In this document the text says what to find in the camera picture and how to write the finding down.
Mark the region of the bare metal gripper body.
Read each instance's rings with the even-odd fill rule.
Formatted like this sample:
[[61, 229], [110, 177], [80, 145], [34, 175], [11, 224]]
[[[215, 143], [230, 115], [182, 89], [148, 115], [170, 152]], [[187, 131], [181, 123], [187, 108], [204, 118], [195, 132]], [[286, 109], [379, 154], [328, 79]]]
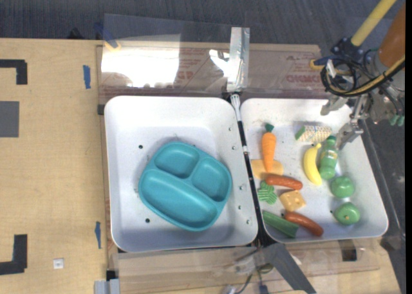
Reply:
[[370, 118], [375, 124], [387, 120], [390, 124], [405, 122], [405, 91], [388, 85], [376, 88], [355, 99], [353, 121]]

